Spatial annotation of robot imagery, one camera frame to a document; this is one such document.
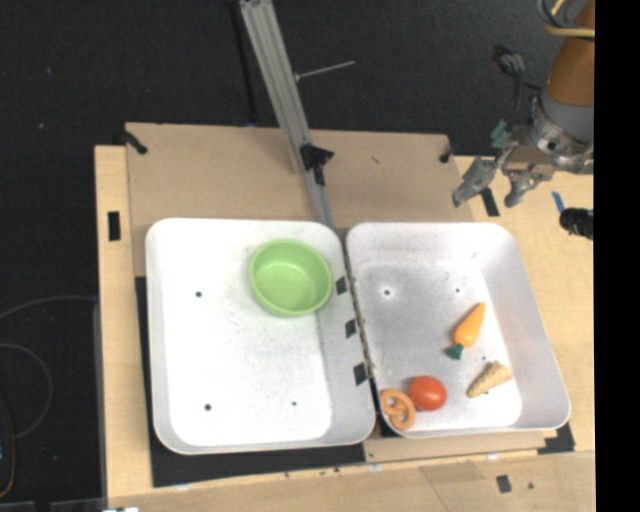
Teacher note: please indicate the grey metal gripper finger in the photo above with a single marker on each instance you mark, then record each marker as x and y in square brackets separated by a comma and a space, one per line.
[472, 181]
[520, 189]

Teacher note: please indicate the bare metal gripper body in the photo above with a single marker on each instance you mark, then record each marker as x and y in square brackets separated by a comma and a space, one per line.
[547, 146]

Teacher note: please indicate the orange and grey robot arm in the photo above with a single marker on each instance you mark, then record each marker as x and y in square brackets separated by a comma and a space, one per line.
[572, 65]

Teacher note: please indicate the white plastic tray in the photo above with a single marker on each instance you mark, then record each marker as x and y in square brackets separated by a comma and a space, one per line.
[425, 260]
[235, 360]

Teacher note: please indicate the orange carrot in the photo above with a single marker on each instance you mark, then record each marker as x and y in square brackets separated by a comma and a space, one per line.
[470, 327]

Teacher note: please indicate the thin black and white rod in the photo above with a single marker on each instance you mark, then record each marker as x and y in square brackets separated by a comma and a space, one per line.
[361, 325]

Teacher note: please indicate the beige ice cream cone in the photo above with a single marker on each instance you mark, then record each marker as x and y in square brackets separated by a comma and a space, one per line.
[489, 379]

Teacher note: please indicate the green bowl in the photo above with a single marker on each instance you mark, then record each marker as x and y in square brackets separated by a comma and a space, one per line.
[291, 277]

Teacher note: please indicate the red tomato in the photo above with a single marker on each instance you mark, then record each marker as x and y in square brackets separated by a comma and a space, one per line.
[427, 393]

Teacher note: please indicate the orange pretzel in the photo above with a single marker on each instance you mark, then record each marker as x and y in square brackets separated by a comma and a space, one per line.
[398, 408]

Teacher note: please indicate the brown cardboard board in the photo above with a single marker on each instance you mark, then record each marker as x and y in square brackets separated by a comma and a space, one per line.
[210, 170]

